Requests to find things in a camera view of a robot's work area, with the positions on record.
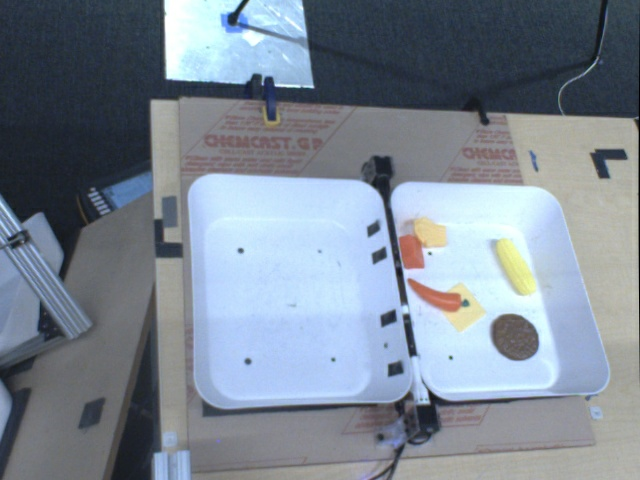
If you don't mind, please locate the white plastic tray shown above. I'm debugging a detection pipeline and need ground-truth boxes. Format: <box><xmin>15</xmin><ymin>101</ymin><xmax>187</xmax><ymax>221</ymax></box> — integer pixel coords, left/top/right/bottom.
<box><xmin>187</xmin><ymin>173</ymin><xmax>415</xmax><ymax>410</ymax></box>
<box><xmin>389</xmin><ymin>181</ymin><xmax>611</xmax><ymax>403</ymax></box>

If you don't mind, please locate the brown cardboard board red print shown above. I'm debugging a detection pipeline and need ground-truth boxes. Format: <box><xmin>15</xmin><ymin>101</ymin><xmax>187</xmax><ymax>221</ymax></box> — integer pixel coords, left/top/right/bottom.
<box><xmin>177</xmin><ymin>96</ymin><xmax>598</xmax><ymax>474</ymax></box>

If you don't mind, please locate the red orange block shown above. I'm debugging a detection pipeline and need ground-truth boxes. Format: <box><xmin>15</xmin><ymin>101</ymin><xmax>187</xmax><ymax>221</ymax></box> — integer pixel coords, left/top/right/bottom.
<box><xmin>398</xmin><ymin>234</ymin><xmax>426</xmax><ymax>270</ymax></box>

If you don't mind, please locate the thin black and white rod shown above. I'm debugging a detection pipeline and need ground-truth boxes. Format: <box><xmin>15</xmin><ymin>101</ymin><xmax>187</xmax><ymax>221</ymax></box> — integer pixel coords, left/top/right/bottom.
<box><xmin>378</xmin><ymin>177</ymin><xmax>431</xmax><ymax>403</ymax></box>

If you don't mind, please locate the yellow orange chunk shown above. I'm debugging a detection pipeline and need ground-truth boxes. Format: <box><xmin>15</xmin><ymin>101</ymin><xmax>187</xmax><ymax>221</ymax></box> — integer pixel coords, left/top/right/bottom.
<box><xmin>413</xmin><ymin>217</ymin><xmax>448</xmax><ymax>248</ymax></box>

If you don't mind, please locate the orange carrot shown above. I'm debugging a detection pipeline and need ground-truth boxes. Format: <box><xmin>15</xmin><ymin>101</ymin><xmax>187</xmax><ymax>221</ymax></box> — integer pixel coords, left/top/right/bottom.
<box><xmin>407</xmin><ymin>277</ymin><xmax>463</xmax><ymax>313</ymax></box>

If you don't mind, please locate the yellow cheese slice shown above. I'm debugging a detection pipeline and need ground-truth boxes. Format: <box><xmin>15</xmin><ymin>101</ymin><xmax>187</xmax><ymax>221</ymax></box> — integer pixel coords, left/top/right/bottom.
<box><xmin>443</xmin><ymin>282</ymin><xmax>487</xmax><ymax>334</ymax></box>

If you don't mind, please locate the yellow corn cob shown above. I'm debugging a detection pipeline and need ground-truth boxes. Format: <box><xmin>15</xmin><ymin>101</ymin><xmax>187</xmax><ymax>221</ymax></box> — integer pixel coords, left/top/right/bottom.
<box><xmin>495</xmin><ymin>238</ymin><xmax>538</xmax><ymax>297</ymax></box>

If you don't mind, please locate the brown round biscuit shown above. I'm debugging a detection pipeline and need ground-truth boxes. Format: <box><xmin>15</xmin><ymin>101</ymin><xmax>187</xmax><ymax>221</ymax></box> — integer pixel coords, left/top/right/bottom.
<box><xmin>490</xmin><ymin>313</ymin><xmax>540</xmax><ymax>362</ymax></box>

